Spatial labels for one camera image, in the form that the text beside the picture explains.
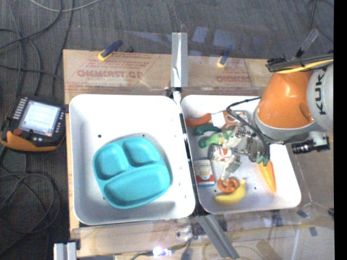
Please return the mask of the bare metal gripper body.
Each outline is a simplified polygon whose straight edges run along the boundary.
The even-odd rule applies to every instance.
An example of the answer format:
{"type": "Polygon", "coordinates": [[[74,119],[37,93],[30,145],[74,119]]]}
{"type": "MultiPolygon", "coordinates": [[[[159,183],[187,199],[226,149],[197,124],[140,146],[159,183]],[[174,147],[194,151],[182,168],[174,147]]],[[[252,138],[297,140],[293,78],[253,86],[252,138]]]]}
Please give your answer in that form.
{"type": "Polygon", "coordinates": [[[251,162],[260,162],[265,157],[264,142],[249,127],[241,125],[233,129],[229,137],[229,148],[251,162]]]}

